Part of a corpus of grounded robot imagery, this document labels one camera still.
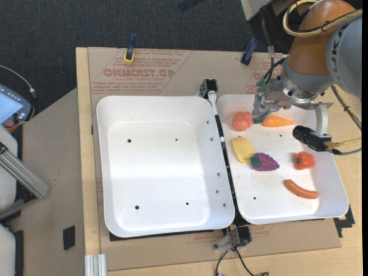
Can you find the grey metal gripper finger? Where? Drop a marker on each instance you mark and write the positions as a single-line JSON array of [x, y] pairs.
[[266, 114], [256, 112]]

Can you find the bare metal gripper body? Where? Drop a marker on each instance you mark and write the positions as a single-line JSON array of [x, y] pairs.
[[280, 98]]

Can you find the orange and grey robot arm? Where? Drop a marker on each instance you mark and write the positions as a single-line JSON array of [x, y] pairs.
[[313, 47]]

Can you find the orange carrot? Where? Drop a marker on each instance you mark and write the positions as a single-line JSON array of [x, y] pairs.
[[277, 121]]

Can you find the pink toy pumpkin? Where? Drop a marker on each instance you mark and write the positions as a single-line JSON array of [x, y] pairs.
[[241, 121]]

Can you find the thin black and white rod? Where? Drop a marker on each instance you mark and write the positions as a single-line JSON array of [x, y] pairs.
[[222, 142]]

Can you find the purple grapes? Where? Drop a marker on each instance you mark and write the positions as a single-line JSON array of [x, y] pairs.
[[266, 162]]

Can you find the orange bell pepper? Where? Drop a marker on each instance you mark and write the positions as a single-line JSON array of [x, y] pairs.
[[304, 160]]

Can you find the white plastic tray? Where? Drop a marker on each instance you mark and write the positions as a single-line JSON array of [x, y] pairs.
[[161, 168], [273, 188]]

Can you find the orange sausage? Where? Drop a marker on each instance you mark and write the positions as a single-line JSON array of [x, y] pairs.
[[300, 190]]

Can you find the brown cardboard board, red print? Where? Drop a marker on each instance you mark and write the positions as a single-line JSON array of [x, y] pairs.
[[161, 76]]

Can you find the black cylinder on white bracket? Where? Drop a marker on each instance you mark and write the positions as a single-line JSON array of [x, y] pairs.
[[312, 138]]

